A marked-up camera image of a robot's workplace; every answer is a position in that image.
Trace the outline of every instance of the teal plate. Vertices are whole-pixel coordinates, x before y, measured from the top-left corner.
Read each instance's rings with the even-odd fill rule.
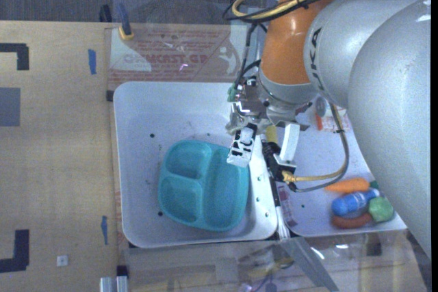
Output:
[[[228,231],[242,220],[249,170],[227,163],[224,146],[183,140],[162,163],[158,202],[176,222],[210,231]]]

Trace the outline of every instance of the toy carrot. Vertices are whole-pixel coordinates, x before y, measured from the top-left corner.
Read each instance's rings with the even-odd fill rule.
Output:
[[[367,191],[370,183],[364,178],[356,177],[338,181],[325,187],[325,190],[350,194],[356,191]]]

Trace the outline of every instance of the wooden surface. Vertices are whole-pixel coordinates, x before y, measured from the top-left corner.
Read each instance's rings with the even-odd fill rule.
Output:
[[[98,291],[116,275],[107,26],[0,21],[0,42],[26,43],[30,62],[17,71],[15,54],[0,53],[0,87],[21,89],[20,126],[0,127],[0,258],[12,258],[15,230],[30,230],[30,264],[0,274],[0,291]]]

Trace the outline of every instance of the gray square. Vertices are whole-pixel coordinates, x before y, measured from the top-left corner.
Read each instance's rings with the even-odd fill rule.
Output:
[[[20,125],[20,88],[0,88],[0,127]]]

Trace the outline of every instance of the brown sausage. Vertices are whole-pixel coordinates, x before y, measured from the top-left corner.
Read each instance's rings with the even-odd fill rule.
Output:
[[[331,218],[331,223],[340,229],[360,228],[361,226],[364,226],[371,221],[372,216],[368,212],[365,212],[364,214],[356,218],[344,218],[337,215],[334,215]]]

